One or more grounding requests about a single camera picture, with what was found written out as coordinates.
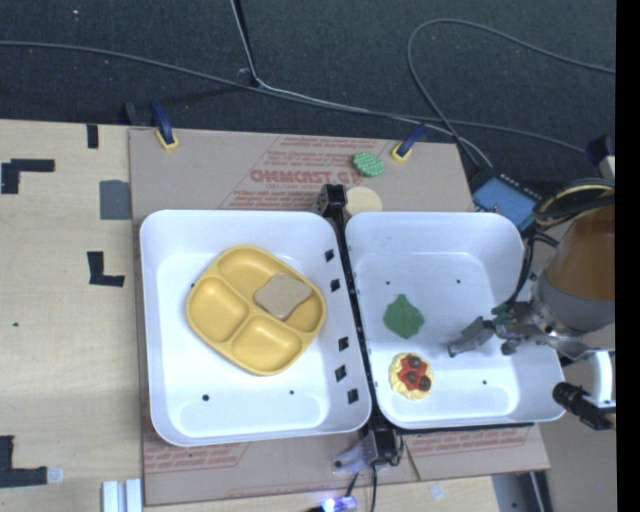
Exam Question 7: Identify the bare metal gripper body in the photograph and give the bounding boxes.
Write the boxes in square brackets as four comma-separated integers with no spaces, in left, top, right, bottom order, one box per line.
[492,301,590,359]

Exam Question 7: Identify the yellow spaghetti with meatballs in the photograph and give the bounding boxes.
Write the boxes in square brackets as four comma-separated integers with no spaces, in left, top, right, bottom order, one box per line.
[388,351,436,402]

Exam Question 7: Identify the white plastic tray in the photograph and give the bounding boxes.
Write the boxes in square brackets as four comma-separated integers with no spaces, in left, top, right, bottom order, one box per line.
[138,208,374,448]
[343,210,569,431]

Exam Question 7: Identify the green lettuce leaf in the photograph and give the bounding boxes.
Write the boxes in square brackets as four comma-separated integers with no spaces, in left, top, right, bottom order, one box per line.
[382,293,426,341]

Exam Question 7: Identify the thin black rod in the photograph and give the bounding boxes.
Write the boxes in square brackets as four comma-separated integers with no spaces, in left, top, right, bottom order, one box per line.
[331,212,387,432]

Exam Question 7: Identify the cream round disc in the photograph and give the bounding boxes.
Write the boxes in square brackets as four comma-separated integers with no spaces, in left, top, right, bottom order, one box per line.
[344,185,385,215]

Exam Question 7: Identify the tan bread slice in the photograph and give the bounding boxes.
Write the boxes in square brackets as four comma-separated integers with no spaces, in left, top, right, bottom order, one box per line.
[252,271,314,322]

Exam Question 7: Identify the green checkered biscuit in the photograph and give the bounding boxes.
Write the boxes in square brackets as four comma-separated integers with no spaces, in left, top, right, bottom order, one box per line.
[351,150,388,179]

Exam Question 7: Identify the yellow divided plate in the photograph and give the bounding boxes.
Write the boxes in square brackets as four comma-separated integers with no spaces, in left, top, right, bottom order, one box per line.
[185,244,328,377]

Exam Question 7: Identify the brown cardboard board red print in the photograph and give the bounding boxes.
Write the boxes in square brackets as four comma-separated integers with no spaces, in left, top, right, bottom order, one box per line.
[127,127,552,507]

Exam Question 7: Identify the black cylinder on white bracket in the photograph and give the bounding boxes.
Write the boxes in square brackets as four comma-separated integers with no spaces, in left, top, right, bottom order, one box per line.
[551,348,617,432]

